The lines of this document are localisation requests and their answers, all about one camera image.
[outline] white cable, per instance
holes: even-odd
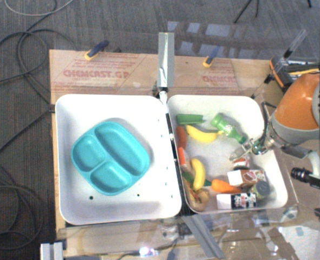
[[[10,9],[12,12],[15,12],[16,14],[19,15],[25,15],[25,16],[44,16],[44,15],[49,15],[49,14],[53,14],[55,12],[58,12],[60,10],[62,10],[63,8],[65,8],[66,6],[68,6],[69,4],[71,4],[74,0],[70,0],[68,1],[65,5],[61,6],[60,8],[54,10],[54,11],[49,11],[49,12],[45,12],[44,14],[26,14],[24,12],[19,12],[14,10],[8,3],[7,0],[4,0],[5,5],[7,6],[8,9]]]

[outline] orange carrot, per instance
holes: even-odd
[[[213,191],[218,193],[241,193],[242,191],[235,187],[230,185],[229,183],[220,180],[220,179],[213,179],[212,185],[210,186]]]
[[[176,133],[178,136],[178,147],[183,147],[184,149],[187,147],[187,132],[185,131],[183,126],[177,126]]]
[[[180,162],[180,166],[185,165],[186,162],[185,162],[185,155],[184,155],[183,147],[179,147],[177,149],[177,153],[178,153],[178,159],[179,159],[179,162]]]

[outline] small round object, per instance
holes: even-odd
[[[264,199],[270,194],[270,185],[266,181],[258,181],[251,187],[251,192],[257,195],[257,199]]]

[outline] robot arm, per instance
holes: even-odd
[[[303,74],[290,85],[270,116],[263,136],[246,141],[230,157],[235,160],[248,152],[264,154],[275,147],[297,158],[308,157],[313,172],[294,168],[292,177],[320,189],[320,158],[316,151],[300,147],[320,139],[320,73]]]

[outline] yellow banana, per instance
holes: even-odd
[[[204,185],[204,181],[206,179],[206,170],[204,169],[204,165],[197,158],[192,158],[190,160],[190,164],[195,171],[193,190],[197,191]]]
[[[215,133],[215,132],[211,132],[211,133],[207,133],[207,132],[203,132],[199,129],[197,129],[194,126],[191,125],[186,125],[185,126],[187,133],[190,137],[192,137],[193,139],[199,141],[199,142],[212,142],[214,141],[219,135],[220,133]]]

